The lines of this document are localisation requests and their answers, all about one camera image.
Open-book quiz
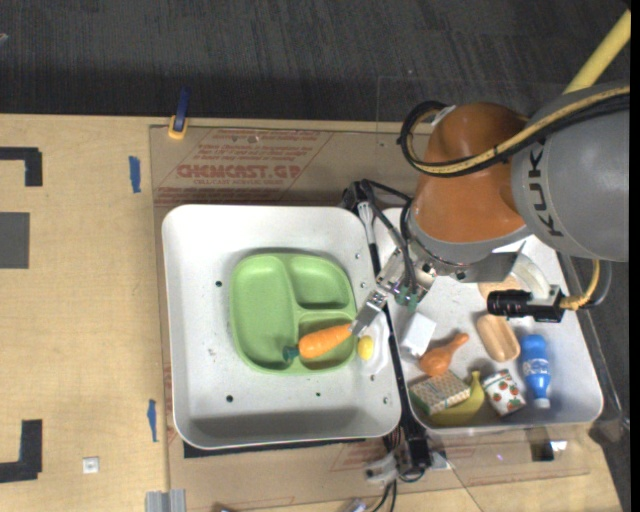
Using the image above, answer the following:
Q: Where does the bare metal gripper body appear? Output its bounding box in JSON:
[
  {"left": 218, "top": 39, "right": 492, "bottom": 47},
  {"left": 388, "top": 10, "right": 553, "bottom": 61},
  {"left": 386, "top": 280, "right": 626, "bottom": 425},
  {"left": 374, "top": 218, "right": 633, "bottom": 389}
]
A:
[{"left": 374, "top": 238, "right": 474, "bottom": 300}]

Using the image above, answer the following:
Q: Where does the orange carrot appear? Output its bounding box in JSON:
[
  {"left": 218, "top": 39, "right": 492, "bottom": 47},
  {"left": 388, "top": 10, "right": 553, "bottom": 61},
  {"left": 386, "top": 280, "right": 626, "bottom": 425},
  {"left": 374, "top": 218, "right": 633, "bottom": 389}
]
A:
[{"left": 282, "top": 322, "right": 354, "bottom": 362}]

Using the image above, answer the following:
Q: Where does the white and yellow fried egg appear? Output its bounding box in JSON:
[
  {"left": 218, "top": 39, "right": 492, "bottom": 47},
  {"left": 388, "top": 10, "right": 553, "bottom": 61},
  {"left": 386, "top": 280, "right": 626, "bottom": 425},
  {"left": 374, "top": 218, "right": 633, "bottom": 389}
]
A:
[{"left": 356, "top": 312, "right": 392, "bottom": 377}]

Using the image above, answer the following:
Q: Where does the white carton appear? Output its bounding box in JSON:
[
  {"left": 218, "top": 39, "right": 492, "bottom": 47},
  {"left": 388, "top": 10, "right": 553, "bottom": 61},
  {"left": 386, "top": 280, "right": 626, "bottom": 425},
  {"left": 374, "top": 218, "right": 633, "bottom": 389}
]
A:
[{"left": 399, "top": 312, "right": 438, "bottom": 358}]

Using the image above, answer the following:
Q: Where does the orange chicken drumstick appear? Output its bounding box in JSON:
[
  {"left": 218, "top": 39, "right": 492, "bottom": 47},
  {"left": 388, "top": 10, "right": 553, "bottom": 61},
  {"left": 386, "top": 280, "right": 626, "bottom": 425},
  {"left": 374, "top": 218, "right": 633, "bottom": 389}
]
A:
[{"left": 418, "top": 332, "right": 471, "bottom": 378}]

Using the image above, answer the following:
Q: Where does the green divided plate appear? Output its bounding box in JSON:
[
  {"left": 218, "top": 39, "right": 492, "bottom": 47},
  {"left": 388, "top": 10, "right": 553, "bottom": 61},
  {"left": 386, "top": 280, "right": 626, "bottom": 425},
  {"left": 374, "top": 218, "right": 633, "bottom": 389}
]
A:
[{"left": 228, "top": 252, "right": 359, "bottom": 376}]

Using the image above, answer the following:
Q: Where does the tan hot dog bun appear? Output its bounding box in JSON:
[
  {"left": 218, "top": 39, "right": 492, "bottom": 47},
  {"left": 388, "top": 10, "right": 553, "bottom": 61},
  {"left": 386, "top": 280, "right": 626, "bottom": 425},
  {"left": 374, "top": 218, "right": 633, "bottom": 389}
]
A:
[{"left": 475, "top": 313, "right": 522, "bottom": 364}]

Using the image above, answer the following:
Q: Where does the yellow banana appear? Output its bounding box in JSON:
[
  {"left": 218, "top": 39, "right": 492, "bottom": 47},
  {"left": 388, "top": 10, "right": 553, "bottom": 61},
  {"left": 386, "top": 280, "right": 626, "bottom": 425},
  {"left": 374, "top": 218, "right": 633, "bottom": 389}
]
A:
[{"left": 428, "top": 369, "right": 487, "bottom": 428}]

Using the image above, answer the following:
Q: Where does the white can with strawberries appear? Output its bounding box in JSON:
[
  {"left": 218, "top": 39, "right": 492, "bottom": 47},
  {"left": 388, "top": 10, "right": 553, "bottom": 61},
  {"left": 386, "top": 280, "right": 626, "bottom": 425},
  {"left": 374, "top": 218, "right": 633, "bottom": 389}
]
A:
[{"left": 481, "top": 368, "right": 527, "bottom": 418}]

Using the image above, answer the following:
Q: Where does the blue bottle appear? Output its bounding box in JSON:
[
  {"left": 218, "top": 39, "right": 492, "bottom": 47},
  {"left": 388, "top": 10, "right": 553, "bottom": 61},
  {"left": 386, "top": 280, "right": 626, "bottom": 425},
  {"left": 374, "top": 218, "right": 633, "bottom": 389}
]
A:
[{"left": 519, "top": 333, "right": 553, "bottom": 411}]

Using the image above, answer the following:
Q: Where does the white plastic tray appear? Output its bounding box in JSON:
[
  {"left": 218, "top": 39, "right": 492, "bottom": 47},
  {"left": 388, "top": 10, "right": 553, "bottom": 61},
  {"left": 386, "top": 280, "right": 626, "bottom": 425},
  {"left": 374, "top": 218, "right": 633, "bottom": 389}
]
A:
[
  {"left": 160, "top": 203, "right": 403, "bottom": 451},
  {"left": 377, "top": 206, "right": 605, "bottom": 432}
]

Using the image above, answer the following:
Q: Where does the brown cardboard board, red print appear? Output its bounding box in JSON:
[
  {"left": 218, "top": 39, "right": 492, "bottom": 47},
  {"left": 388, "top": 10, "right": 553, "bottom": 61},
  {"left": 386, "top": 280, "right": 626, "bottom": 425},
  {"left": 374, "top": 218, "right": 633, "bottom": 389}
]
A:
[{"left": 148, "top": 117, "right": 609, "bottom": 507}]

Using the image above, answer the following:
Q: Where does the black block with thin wires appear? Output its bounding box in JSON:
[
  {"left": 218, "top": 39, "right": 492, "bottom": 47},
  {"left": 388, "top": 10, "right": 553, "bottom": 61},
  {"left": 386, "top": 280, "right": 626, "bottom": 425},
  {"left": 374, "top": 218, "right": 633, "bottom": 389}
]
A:
[
  {"left": 399, "top": 433, "right": 434, "bottom": 474},
  {"left": 341, "top": 181, "right": 372, "bottom": 211}
]

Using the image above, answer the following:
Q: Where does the black cylinder on white bracket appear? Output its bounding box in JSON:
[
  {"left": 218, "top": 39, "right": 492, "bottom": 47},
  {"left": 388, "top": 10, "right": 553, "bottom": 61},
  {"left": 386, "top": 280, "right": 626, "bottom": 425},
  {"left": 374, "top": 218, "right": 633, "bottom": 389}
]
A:
[{"left": 486, "top": 252, "right": 567, "bottom": 324}]

